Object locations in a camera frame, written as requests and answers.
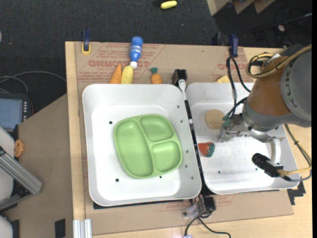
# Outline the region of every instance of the round wooden disc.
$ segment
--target round wooden disc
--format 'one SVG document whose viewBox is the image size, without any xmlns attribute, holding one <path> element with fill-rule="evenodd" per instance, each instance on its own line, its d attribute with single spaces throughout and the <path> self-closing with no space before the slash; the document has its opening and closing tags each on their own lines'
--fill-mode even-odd
<svg viewBox="0 0 317 238">
<path fill-rule="evenodd" d="M 206 113 L 205 121 L 210 128 L 221 129 L 221 125 L 223 124 L 223 117 L 223 112 L 217 109 L 212 109 Z"/>
</svg>

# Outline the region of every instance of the blue clamp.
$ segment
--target blue clamp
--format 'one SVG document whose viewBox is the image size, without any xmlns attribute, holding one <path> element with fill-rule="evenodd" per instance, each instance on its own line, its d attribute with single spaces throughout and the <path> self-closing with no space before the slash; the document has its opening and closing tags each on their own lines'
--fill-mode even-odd
<svg viewBox="0 0 317 238">
<path fill-rule="evenodd" d="M 236 34 L 231 34 L 229 36 L 229 52 L 234 58 L 238 56 L 238 41 L 238 36 Z"/>
<path fill-rule="evenodd" d="M 84 28 L 83 30 L 83 44 L 82 44 L 82 53 L 85 55 L 90 54 L 90 43 L 89 43 L 89 37 L 90 37 L 90 29 Z"/>
</svg>

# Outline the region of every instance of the corn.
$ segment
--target corn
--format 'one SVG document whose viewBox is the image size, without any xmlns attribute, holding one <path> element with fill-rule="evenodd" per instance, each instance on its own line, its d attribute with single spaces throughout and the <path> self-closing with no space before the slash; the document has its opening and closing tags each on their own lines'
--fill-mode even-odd
<svg viewBox="0 0 317 238">
<path fill-rule="evenodd" d="M 121 84 L 131 84 L 133 80 L 133 68 L 126 66 L 122 71 Z"/>
</svg>

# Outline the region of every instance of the metal bracket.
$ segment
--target metal bracket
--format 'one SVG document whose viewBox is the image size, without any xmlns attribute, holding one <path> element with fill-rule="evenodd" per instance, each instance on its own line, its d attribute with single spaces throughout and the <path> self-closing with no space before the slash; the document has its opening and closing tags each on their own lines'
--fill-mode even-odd
<svg viewBox="0 0 317 238">
<path fill-rule="evenodd" d="M 73 238 L 93 238 L 91 219 L 73 221 Z"/>
<path fill-rule="evenodd" d="M 194 219 L 202 215 L 204 212 L 206 212 L 206 207 L 205 207 L 204 199 L 201 198 L 195 204 L 193 204 L 192 206 L 182 211 L 183 220 Z"/>
</svg>

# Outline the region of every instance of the wooden table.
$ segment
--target wooden table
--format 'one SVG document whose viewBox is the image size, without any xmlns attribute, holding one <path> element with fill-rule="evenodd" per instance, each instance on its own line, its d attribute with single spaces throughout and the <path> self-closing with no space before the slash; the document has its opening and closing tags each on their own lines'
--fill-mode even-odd
<svg viewBox="0 0 317 238">
<path fill-rule="evenodd" d="M 200 46 L 188 47 L 188 50 L 196 50 Z M 247 59 L 262 52 L 277 53 L 281 49 L 263 49 L 263 48 L 244 48 Z M 71 155 L 71 178 L 73 195 L 73 218 L 74 220 L 86 219 L 83 187 L 83 170 L 81 156 L 81 137 L 80 120 L 78 115 L 78 89 L 77 89 L 77 70 L 76 70 L 76 52 L 75 43 L 65 43 L 66 52 L 66 74 L 67 74 L 67 95 L 68 95 L 68 114 L 69 114 L 69 135 L 70 135 L 70 155 Z M 208 60 L 200 61 L 201 67 L 208 67 Z M 311 154 L 311 128 L 300 128 L 291 126 L 297 139 L 304 148 Z M 299 167 L 305 167 L 306 162 L 295 146 L 292 146 L 294 155 Z M 306 194 L 303 197 L 295 199 L 296 205 L 293 206 L 294 215 L 282 216 L 264 219 L 250 219 L 233 222 L 223 222 L 210 224 L 210 228 L 216 231 L 225 231 L 231 234 L 233 238 L 309 238 L 312 237 L 312 180 L 304 181 Z M 183 237 L 186 227 L 173 227 L 154 230 L 124 232 L 107 235 L 97 235 L 97 238 L 151 238 L 151 237 Z M 189 229 L 189 234 L 193 237 L 226 237 L 211 234 L 202 225 L 193 225 Z"/>
</svg>

